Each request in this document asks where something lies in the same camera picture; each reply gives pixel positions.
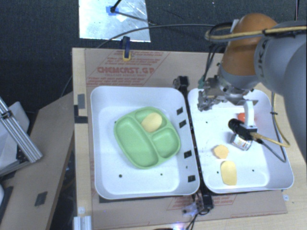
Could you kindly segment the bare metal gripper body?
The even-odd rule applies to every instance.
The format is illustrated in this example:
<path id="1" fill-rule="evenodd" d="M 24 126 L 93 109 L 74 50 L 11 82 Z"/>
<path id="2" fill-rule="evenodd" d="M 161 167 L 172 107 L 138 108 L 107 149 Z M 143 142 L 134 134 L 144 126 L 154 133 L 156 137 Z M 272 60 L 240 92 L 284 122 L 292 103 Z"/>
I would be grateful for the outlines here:
<path id="1" fill-rule="evenodd" d="M 215 98 L 219 103 L 230 102 L 234 105 L 243 105 L 244 96 L 249 90 L 240 89 L 227 82 L 222 77 L 208 78 L 203 90 L 206 98 Z"/>

